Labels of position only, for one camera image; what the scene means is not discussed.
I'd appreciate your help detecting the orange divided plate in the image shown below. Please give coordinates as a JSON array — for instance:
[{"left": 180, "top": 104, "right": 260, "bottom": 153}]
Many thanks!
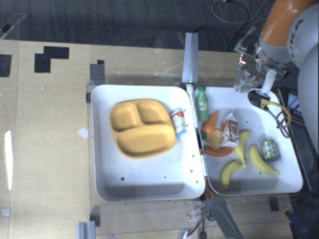
[{"left": 109, "top": 98, "right": 177, "bottom": 160}]

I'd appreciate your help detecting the yellow banana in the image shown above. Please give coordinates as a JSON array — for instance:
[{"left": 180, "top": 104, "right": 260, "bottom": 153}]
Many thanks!
[
  {"left": 219, "top": 160, "right": 247, "bottom": 190},
  {"left": 249, "top": 145, "right": 280, "bottom": 175},
  {"left": 234, "top": 130, "right": 251, "bottom": 165}
]

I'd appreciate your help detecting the green can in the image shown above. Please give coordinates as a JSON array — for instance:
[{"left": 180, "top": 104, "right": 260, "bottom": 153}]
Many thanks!
[{"left": 260, "top": 139, "right": 281, "bottom": 162}]

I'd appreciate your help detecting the red white blue small carton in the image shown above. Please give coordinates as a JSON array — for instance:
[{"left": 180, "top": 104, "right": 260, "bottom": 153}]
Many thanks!
[{"left": 169, "top": 108, "right": 188, "bottom": 137}]

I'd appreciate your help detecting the white plastic tray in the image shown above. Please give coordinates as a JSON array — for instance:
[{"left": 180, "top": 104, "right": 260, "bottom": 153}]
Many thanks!
[
  {"left": 193, "top": 86, "right": 304, "bottom": 197},
  {"left": 90, "top": 84, "right": 206, "bottom": 203}
]

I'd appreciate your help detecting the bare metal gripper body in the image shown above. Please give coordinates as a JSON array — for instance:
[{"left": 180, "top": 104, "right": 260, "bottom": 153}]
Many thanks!
[{"left": 237, "top": 41, "right": 288, "bottom": 81}]

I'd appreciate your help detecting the orange carrot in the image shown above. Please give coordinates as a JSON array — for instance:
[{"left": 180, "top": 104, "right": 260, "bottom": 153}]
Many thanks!
[{"left": 201, "top": 111, "right": 219, "bottom": 140}]

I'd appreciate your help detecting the white and orange carton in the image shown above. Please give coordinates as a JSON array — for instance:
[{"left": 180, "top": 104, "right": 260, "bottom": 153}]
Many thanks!
[{"left": 220, "top": 113, "right": 241, "bottom": 148}]

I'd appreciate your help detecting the black cylinder on white bracket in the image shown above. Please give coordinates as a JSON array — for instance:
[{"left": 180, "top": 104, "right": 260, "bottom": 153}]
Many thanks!
[{"left": 247, "top": 70, "right": 279, "bottom": 108}]

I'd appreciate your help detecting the green plastic bottle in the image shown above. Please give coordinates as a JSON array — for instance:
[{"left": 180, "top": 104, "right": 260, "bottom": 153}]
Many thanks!
[{"left": 195, "top": 85, "right": 210, "bottom": 123}]

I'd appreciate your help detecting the red sausage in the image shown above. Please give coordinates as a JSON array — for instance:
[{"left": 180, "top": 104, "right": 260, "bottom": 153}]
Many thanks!
[{"left": 203, "top": 144, "right": 233, "bottom": 157}]

